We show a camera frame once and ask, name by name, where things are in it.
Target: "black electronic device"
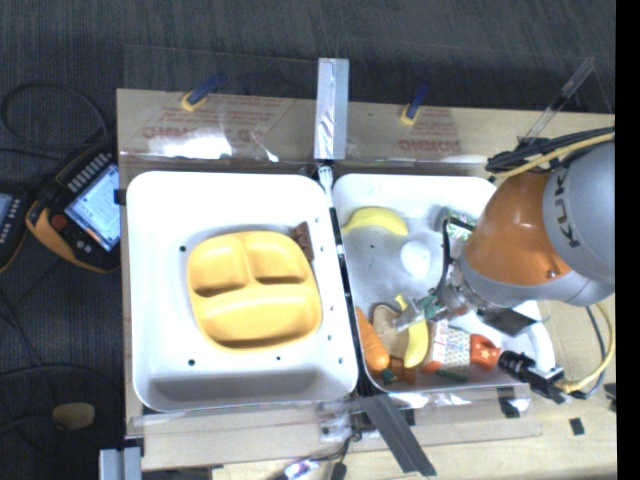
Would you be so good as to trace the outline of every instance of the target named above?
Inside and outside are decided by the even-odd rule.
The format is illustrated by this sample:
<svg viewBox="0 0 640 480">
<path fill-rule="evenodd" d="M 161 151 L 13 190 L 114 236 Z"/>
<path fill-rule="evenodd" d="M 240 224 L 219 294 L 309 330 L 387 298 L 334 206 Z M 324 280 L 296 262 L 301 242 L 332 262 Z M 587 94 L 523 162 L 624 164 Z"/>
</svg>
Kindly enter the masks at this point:
<svg viewBox="0 0 640 480">
<path fill-rule="evenodd" d="M 0 183 L 0 272 L 16 253 L 26 233 L 25 216 L 29 209 L 29 193 L 20 185 Z"/>
<path fill-rule="evenodd" d="M 110 272 L 120 265 L 120 178 L 113 146 L 74 156 L 42 188 L 26 218 L 29 231 L 75 265 Z"/>
</svg>

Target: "orange carrot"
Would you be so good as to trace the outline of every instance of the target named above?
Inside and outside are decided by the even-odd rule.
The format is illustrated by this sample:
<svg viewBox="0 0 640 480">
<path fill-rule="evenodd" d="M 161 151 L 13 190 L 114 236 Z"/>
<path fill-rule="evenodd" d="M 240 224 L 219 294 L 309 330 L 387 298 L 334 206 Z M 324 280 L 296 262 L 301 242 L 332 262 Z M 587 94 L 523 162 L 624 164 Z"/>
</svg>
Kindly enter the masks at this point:
<svg viewBox="0 0 640 480">
<path fill-rule="evenodd" d="M 364 361 L 372 372 L 380 372 L 389 366 L 389 352 L 385 348 L 380 336 L 367 320 L 362 310 L 356 307 L 360 341 L 364 353 Z"/>
</svg>

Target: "yellow banana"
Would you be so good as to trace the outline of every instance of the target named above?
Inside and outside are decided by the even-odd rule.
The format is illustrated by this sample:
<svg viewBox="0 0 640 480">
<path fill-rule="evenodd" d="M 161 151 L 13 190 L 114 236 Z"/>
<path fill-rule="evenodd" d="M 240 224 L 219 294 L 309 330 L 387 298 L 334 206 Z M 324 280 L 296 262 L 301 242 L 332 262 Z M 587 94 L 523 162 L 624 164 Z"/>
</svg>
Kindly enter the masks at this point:
<svg viewBox="0 0 640 480">
<path fill-rule="evenodd" d="M 400 304 L 402 311 L 407 307 L 407 302 L 402 295 L 396 296 L 396 302 Z M 424 360 L 429 350 L 429 329 L 427 328 L 427 321 L 420 320 L 418 323 L 410 326 L 407 331 L 409 332 L 409 343 L 404 352 L 403 361 L 405 368 L 413 368 Z"/>
<path fill-rule="evenodd" d="M 392 233 L 400 236 L 407 236 L 409 228 L 407 223 L 393 210 L 379 206 L 365 206 L 358 208 L 345 226 L 342 233 L 346 234 L 352 229 L 363 226 L 381 226 Z"/>
</svg>

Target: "blue clip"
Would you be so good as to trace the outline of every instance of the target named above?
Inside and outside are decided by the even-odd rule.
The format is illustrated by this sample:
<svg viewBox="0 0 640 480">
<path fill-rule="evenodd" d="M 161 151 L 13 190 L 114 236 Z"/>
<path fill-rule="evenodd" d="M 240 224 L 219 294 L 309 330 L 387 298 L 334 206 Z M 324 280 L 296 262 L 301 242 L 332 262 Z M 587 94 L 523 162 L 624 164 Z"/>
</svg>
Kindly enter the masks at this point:
<svg viewBox="0 0 640 480">
<path fill-rule="evenodd" d="M 407 103 L 402 109 L 400 121 L 408 125 L 415 123 L 420 111 L 420 105 L 422 105 L 422 102 L 427 97 L 428 92 L 429 86 L 427 86 L 427 84 L 422 84 L 420 87 L 418 87 L 418 90 L 413 96 L 413 100 L 411 101 L 411 103 Z"/>
<path fill-rule="evenodd" d="M 227 81 L 227 75 L 222 71 L 216 73 L 210 78 L 207 78 L 193 91 L 185 94 L 182 97 L 182 106 L 188 112 L 193 112 L 196 108 L 207 101 L 207 95 L 215 91 L 219 86 Z"/>
</svg>

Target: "dark floor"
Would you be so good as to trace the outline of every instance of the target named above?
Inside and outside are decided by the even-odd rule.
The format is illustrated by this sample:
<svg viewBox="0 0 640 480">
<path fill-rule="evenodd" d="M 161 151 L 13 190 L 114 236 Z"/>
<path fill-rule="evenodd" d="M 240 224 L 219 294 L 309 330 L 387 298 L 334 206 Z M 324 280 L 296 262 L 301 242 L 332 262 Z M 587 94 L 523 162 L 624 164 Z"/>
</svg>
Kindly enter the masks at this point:
<svg viewBox="0 0 640 480">
<path fill-rule="evenodd" d="M 12 93 L 20 84 L 81 91 L 112 127 L 117 88 L 181 89 L 135 45 L 343 57 L 353 100 L 401 103 L 427 80 L 426 104 L 539 110 L 592 58 L 568 108 L 615 108 L 616 0 L 0 0 L 0 92 L 14 132 L 0 130 L 0 182 L 41 179 L 64 156 L 56 145 L 98 125 L 68 90 Z M 29 234 L 0 274 L 0 479 L 97 478 L 97 450 L 122 437 L 121 295 L 119 271 L 73 266 Z M 68 401 L 92 403 L 95 423 L 56 430 L 48 414 Z"/>
</svg>

